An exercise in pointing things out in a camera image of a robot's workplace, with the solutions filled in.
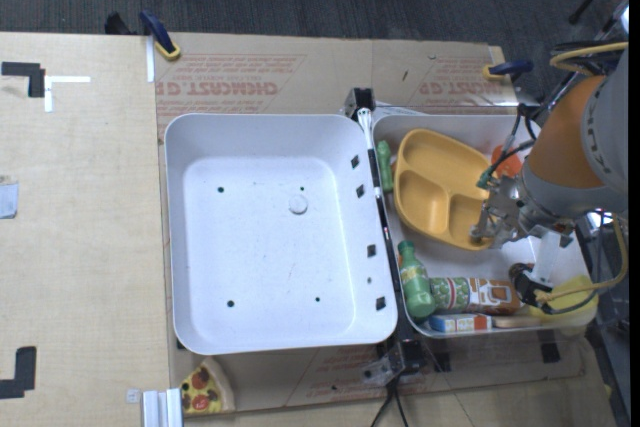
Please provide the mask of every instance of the plastic bottle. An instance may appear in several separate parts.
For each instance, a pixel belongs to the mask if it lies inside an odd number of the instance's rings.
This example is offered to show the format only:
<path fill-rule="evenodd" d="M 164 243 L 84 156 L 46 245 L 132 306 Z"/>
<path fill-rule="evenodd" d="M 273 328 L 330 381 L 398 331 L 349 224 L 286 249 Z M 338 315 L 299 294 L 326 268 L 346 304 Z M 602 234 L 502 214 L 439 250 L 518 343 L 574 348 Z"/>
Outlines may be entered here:
<path fill-rule="evenodd" d="M 378 167 L 380 168 L 380 183 L 383 192 L 393 191 L 393 175 L 391 174 L 391 148 L 387 141 L 378 142 Z"/>
<path fill-rule="evenodd" d="M 427 270 L 416 258 L 415 246 L 410 240 L 400 242 L 398 252 L 402 256 L 400 280 L 407 312 L 416 322 L 423 322 L 437 307 L 430 292 Z"/>

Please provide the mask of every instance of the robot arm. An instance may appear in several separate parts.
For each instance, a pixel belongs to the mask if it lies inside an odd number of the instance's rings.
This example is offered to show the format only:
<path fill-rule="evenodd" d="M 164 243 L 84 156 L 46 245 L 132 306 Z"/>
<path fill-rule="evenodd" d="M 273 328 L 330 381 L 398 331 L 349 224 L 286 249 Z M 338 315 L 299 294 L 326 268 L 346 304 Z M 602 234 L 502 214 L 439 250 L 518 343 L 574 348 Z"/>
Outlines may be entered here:
<path fill-rule="evenodd" d="M 472 240 L 491 238 L 494 248 L 528 236 L 543 240 L 533 270 L 511 269 L 528 304 L 538 305 L 533 289 L 551 290 L 549 241 L 567 245 L 576 221 L 595 209 L 628 218 L 628 69 L 627 46 L 613 73 L 586 78 L 556 103 L 520 172 L 487 187 Z"/>

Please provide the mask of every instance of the metal bracket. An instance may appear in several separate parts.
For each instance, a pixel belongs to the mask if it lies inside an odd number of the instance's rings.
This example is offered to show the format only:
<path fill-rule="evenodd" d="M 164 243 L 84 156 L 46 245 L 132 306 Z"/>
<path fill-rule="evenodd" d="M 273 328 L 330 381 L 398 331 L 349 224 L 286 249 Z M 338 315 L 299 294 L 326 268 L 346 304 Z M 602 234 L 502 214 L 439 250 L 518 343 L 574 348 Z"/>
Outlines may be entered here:
<path fill-rule="evenodd" d="M 380 359 L 362 367 L 362 380 L 373 386 L 386 386 L 403 374 L 415 374 L 425 364 L 418 340 L 397 341 Z"/>
<path fill-rule="evenodd" d="M 373 97 L 373 89 L 354 87 L 344 102 L 344 115 L 353 121 L 358 121 L 358 111 L 362 108 L 373 112 L 376 108 L 376 100 Z"/>

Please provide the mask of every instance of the yellow plate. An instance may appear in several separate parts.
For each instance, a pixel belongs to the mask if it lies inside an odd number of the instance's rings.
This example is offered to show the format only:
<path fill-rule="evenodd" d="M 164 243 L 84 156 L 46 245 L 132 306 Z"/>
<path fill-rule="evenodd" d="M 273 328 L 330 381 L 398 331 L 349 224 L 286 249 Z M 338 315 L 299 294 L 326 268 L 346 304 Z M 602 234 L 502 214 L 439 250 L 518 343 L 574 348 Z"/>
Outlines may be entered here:
<path fill-rule="evenodd" d="M 471 226 L 489 194 L 476 186 L 489 159 L 466 144 L 432 130 L 409 132 L 398 150 L 394 201 L 402 222 L 419 233 L 462 249 L 478 251 Z"/>

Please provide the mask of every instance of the pizza slice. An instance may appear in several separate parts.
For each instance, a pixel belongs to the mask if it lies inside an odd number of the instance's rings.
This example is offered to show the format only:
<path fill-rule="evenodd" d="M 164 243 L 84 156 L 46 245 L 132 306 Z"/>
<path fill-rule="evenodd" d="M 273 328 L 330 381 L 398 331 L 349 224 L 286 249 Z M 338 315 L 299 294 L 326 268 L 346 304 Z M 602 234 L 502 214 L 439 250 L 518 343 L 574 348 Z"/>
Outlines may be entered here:
<path fill-rule="evenodd" d="M 233 390 L 222 367 L 207 356 L 180 385 L 184 416 L 230 413 L 235 410 Z"/>

